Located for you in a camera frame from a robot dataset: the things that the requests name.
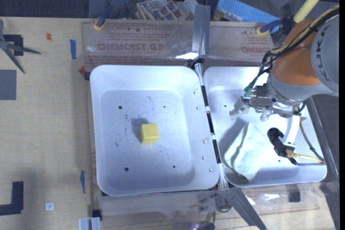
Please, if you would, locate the pale green cloth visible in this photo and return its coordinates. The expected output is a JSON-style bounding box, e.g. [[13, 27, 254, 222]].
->
[[223, 122, 281, 185]]

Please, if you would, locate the thin black and white rod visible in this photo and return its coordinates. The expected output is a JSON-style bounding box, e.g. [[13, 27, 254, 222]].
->
[[193, 61, 230, 191]]

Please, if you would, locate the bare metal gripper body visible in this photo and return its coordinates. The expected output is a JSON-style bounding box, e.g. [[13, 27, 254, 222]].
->
[[248, 85, 303, 116]]

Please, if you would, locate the yellow cube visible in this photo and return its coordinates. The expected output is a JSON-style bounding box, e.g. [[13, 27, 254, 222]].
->
[[139, 123, 160, 144]]

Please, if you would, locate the brown cardboard board red print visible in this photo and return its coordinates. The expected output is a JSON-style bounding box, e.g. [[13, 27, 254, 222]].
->
[[81, 18, 322, 217]]

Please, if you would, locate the black cylinder on white bracket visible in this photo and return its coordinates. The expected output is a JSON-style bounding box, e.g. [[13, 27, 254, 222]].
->
[[266, 106, 307, 158]]

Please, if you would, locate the white plastic tray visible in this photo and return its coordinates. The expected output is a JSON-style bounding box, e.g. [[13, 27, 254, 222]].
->
[[89, 64, 220, 197], [202, 65, 328, 188]]

